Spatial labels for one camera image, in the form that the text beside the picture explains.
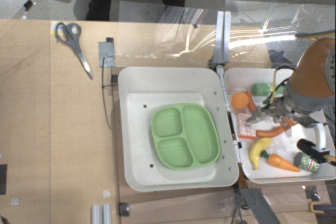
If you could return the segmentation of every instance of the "white tray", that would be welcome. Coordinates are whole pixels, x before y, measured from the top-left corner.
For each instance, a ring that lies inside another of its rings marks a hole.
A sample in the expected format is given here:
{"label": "white tray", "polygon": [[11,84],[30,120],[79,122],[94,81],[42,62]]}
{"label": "white tray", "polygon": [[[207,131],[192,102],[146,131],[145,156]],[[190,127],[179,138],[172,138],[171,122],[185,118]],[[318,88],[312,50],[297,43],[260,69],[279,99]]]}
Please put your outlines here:
{"label": "white tray", "polygon": [[[269,83],[272,84],[274,69],[263,68],[231,68],[224,74],[224,83],[227,90],[228,100],[230,101],[232,95],[239,91],[247,91],[252,89],[254,83]],[[277,72],[276,84],[279,84],[283,79],[291,75],[291,70],[279,70]],[[262,105],[262,101],[265,97],[254,97],[256,105]],[[325,122],[325,118],[322,111],[315,112],[311,116],[320,122]],[[235,132],[237,133],[236,114],[232,113],[233,124]],[[267,117],[263,122],[259,123],[259,128],[264,130],[272,129],[275,126],[271,117]],[[331,155],[335,155],[335,147],[327,126],[324,127],[326,133],[326,144],[330,150]],[[282,133],[277,137],[272,138],[273,143],[267,148],[269,154],[278,154],[290,162],[293,162],[293,158],[299,150],[296,147],[296,143],[299,139],[305,138],[307,140],[316,142],[315,133],[313,129],[305,129],[301,125],[297,124],[291,128],[291,135],[288,133]],[[239,150],[241,157],[242,167],[244,174],[253,182],[256,183],[278,183],[278,182],[300,182],[311,180],[328,180],[336,178],[335,167],[324,163],[321,164],[317,173],[301,170],[300,172],[291,172],[282,169],[278,169],[270,166],[266,159],[260,158],[259,170],[253,170],[252,163],[249,160],[248,153],[251,149],[254,140],[240,139],[242,148]]]}
{"label": "white tray", "polygon": [[[125,177],[138,191],[224,187],[238,178],[222,86],[205,68],[129,67],[119,74]],[[196,103],[206,107],[216,125],[221,153],[214,163],[193,169],[165,167],[150,133],[151,117],[164,106]]]}

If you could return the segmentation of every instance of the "banana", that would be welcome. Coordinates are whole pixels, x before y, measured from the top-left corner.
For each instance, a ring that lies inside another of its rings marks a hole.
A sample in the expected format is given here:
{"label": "banana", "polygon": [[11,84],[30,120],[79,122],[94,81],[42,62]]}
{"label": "banana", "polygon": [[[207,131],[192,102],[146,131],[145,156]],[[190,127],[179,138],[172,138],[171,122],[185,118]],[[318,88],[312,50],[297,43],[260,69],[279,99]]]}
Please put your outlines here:
{"label": "banana", "polygon": [[258,170],[258,162],[260,158],[260,153],[267,148],[272,143],[272,139],[268,137],[263,137],[258,139],[252,146],[250,151],[250,160],[254,165],[254,170]]}

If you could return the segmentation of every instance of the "scissors handle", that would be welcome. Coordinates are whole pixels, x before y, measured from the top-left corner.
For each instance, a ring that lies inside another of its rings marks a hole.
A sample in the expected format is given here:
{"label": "scissors handle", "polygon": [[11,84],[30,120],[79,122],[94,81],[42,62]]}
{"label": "scissors handle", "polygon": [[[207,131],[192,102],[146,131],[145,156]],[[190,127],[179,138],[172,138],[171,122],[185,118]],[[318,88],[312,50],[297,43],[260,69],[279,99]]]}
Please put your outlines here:
{"label": "scissors handle", "polygon": [[[63,33],[66,39],[61,38],[60,35],[58,34],[60,26],[63,27]],[[74,52],[78,54],[81,52],[81,49],[79,47],[79,37],[81,32],[82,32],[81,27],[78,24],[71,23],[65,25],[63,22],[59,22],[56,25],[55,36],[61,42],[69,45],[74,50]]]}

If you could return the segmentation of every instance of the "scissors blade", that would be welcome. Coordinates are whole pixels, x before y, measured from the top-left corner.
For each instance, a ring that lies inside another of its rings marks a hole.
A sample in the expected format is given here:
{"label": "scissors blade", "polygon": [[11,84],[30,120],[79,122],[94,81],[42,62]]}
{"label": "scissors blade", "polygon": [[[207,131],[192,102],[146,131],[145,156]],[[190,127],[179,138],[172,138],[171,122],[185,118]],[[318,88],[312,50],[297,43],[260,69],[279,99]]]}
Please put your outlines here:
{"label": "scissors blade", "polygon": [[92,73],[91,73],[89,64],[88,64],[88,62],[86,61],[86,59],[85,59],[83,53],[82,53],[82,52],[79,52],[79,53],[77,53],[77,56],[78,56],[78,58],[79,58],[81,64],[83,65],[83,67],[84,67],[86,73],[89,75],[90,79],[92,79]]}

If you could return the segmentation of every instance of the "toy carrot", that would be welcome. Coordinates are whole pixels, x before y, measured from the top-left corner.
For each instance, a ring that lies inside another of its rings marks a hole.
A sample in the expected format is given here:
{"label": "toy carrot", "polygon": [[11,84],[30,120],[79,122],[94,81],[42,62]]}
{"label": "toy carrot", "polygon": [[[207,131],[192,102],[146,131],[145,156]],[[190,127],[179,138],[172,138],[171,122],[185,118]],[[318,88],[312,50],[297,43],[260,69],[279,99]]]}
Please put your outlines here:
{"label": "toy carrot", "polygon": [[274,167],[278,167],[278,168],[281,168],[281,169],[294,171],[294,172],[299,172],[300,171],[300,169],[297,168],[295,165],[291,164],[289,161],[280,157],[277,154],[268,155],[268,153],[266,151],[262,151],[261,157],[266,158],[267,162]]}

